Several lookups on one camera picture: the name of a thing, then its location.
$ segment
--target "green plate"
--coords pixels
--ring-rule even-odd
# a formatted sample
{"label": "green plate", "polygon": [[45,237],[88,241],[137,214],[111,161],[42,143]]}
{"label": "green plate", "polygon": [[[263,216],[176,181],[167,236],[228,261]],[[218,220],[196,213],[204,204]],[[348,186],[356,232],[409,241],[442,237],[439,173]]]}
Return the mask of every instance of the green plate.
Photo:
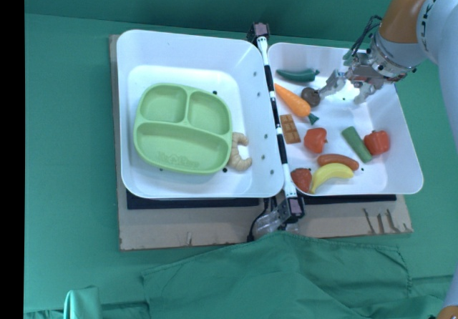
{"label": "green plate", "polygon": [[205,90],[152,85],[138,104],[134,145],[144,161],[159,168],[188,174],[217,172],[230,156],[230,110]]}

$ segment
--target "yellow banana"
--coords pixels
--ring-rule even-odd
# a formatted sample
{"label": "yellow banana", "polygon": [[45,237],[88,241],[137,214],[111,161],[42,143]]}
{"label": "yellow banana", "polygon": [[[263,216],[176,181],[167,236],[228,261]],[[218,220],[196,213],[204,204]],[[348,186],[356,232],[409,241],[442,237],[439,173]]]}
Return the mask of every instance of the yellow banana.
{"label": "yellow banana", "polygon": [[332,162],[330,164],[319,167],[312,174],[312,185],[310,189],[311,194],[315,194],[316,189],[322,185],[326,180],[331,178],[351,178],[353,177],[353,170],[340,162]]}

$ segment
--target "toy cucumber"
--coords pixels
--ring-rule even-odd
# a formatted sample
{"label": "toy cucumber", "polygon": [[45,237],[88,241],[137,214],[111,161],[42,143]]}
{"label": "toy cucumber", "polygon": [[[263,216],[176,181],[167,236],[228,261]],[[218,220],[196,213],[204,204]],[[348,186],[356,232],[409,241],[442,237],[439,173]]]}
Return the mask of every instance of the toy cucumber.
{"label": "toy cucumber", "polygon": [[312,82],[320,71],[314,69],[305,69],[300,72],[291,72],[286,70],[277,70],[277,74],[287,80],[294,82]]}
{"label": "toy cucumber", "polygon": [[372,160],[371,153],[367,150],[366,145],[360,138],[358,132],[355,130],[355,127],[350,126],[345,128],[342,131],[342,136],[348,142],[353,151],[359,156],[362,162],[366,163]]}

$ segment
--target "robotic hand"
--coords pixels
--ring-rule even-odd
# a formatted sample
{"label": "robotic hand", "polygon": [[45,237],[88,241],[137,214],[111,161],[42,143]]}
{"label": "robotic hand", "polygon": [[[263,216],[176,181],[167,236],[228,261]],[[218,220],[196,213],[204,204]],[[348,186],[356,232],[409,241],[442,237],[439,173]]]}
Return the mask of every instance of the robotic hand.
{"label": "robotic hand", "polygon": [[[359,46],[371,38],[365,53]],[[344,56],[347,72],[334,72],[318,92],[340,90],[346,80],[359,89],[360,104],[386,83],[415,72],[426,58],[437,64],[444,103],[458,150],[458,0],[392,0],[385,17],[373,16]]]}

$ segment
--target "green table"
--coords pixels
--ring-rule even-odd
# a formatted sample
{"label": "green table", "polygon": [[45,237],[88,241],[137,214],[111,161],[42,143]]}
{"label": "green table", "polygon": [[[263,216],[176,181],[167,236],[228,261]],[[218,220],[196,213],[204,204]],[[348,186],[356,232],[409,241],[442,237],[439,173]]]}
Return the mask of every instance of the green table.
{"label": "green table", "polygon": [[[96,285],[104,304],[143,303],[140,272],[216,247],[120,252],[108,37],[128,29],[244,39],[245,33],[25,16],[24,312],[62,308]],[[351,43],[272,36],[270,44]],[[411,235],[346,238],[398,245],[417,287],[449,282],[458,261],[458,156],[438,71],[425,62],[397,85],[424,173],[406,196]]]}

